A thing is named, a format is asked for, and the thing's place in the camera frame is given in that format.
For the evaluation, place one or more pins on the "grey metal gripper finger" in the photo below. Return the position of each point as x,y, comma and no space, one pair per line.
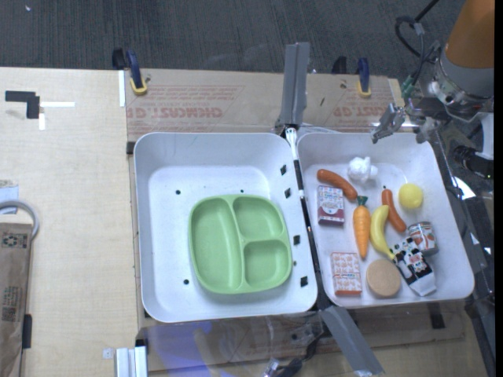
389,124
425,130

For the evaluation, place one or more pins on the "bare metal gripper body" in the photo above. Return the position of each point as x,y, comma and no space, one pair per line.
452,98

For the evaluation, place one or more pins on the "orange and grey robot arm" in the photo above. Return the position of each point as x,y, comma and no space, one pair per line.
473,26

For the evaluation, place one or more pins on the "white lumpy toy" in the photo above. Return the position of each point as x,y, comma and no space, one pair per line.
360,169

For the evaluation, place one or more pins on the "yellow toy lemon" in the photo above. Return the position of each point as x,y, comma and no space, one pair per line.
410,196

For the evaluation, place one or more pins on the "orange toy sausage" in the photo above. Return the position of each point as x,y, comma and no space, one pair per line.
392,210
337,181

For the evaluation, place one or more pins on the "red and white carton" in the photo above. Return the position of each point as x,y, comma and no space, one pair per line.
330,204

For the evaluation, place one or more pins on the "yellow banana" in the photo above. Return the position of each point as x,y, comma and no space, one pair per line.
378,226

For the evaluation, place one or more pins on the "orange toy carrot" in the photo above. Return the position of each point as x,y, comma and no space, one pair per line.
361,226

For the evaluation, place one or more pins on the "small printed can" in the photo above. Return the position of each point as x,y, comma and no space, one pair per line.
424,239

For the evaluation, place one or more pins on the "white plastic tray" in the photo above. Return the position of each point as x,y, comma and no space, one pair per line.
444,249
169,226

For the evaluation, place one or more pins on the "black and white milk carton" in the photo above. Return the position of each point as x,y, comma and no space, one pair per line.
416,267

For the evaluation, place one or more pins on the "tan round biscuit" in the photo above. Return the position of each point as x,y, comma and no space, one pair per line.
383,278

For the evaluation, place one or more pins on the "orange and white carton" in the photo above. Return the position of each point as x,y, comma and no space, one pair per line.
346,274

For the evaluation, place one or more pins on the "brown cardboard board red print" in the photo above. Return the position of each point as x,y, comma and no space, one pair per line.
220,104

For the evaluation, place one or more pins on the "green divided plate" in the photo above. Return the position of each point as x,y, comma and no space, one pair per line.
214,242

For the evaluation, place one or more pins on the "brown paper bag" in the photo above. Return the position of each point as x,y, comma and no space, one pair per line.
13,297

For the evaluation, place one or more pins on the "black cylinder on white bracket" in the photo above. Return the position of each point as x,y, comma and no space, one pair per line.
473,159

